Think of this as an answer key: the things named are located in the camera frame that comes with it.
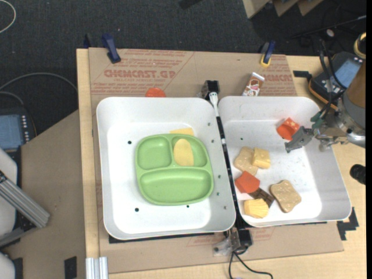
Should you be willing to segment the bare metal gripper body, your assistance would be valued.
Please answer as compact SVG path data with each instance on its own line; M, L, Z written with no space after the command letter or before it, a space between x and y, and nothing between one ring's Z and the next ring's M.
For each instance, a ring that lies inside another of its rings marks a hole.
M348 144L366 147L366 132L355 121L339 117L318 119L312 125L313 135L318 140L327 137L346 137Z

